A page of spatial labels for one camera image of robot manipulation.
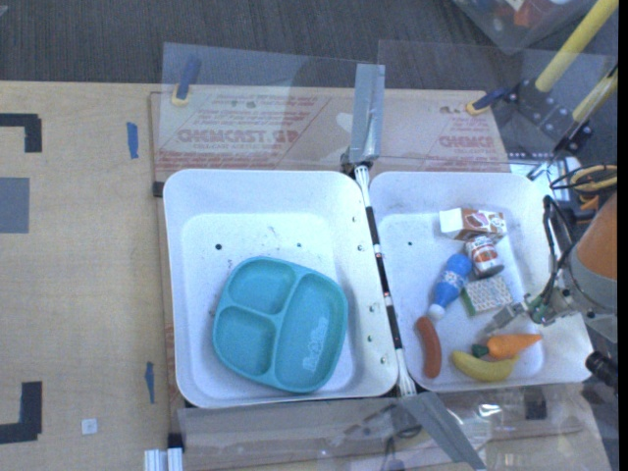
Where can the small red and white can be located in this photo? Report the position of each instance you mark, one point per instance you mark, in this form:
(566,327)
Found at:
(485,257)

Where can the yellow banana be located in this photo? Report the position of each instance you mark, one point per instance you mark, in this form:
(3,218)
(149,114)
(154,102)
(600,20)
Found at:
(483,368)

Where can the orange sausage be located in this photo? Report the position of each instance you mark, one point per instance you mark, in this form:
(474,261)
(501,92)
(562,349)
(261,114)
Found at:
(430,349)

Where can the brown and white carton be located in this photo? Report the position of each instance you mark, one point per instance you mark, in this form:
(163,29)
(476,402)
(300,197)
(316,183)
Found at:
(473,224)

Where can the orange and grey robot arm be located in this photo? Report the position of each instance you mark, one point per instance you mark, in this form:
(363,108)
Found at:
(596,248)

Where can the thin black and white rod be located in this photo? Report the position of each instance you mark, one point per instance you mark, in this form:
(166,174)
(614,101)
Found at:
(377,248)

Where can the teal divided plate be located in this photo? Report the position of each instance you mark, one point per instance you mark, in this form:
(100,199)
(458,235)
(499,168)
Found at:
(279,322)

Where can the brown cardboard board red print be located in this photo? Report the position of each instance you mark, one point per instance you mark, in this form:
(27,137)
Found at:
(275,130)

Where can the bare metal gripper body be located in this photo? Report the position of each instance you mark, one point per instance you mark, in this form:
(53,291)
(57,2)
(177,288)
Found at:
(557,304)

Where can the green and white patterned packet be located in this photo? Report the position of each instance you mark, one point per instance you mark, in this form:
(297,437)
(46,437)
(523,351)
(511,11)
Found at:
(488,294)

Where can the orange carrot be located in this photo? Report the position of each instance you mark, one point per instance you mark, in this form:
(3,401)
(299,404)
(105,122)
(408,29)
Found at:
(510,344)

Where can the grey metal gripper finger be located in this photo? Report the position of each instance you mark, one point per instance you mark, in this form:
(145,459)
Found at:
(517,308)
(501,318)

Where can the blue and white bottle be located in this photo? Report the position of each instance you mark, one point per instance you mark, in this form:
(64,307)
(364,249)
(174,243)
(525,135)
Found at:
(450,280)

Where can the white plastic tray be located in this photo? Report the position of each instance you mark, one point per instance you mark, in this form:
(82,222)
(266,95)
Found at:
(255,224)
(407,282)

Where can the black cylinder on white bracket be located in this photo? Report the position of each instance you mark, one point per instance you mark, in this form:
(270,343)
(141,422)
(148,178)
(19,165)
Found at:
(602,365)

